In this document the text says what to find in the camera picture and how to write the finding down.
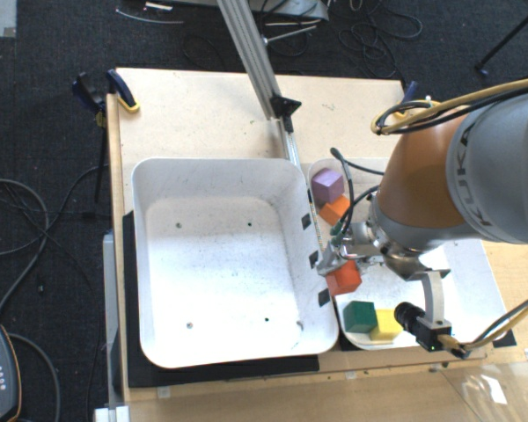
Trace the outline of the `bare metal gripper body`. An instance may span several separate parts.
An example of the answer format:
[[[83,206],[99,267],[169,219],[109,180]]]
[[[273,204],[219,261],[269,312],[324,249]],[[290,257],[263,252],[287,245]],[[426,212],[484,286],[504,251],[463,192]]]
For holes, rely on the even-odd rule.
[[[339,243],[336,245],[346,245],[350,252],[364,255],[358,264],[383,264],[385,261],[380,251],[378,240],[373,236],[371,227],[367,222],[352,222],[344,235],[337,237]]]

